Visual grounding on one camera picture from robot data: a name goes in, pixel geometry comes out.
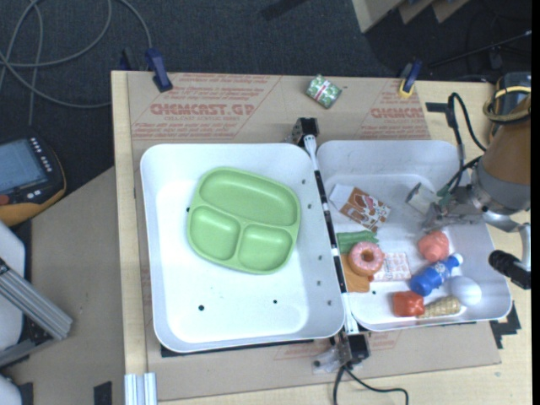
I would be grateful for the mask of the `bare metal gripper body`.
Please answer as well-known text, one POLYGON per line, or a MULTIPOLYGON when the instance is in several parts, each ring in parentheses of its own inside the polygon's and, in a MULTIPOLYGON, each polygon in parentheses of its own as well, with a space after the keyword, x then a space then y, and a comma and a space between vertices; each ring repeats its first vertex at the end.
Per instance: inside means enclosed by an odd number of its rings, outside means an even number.
POLYGON ((436 214, 442 216, 442 228, 453 224, 484 222, 499 230, 518 231, 520 225, 510 217, 514 213, 514 208, 505 207, 480 187, 459 186, 441 201, 432 203, 425 218, 436 214))

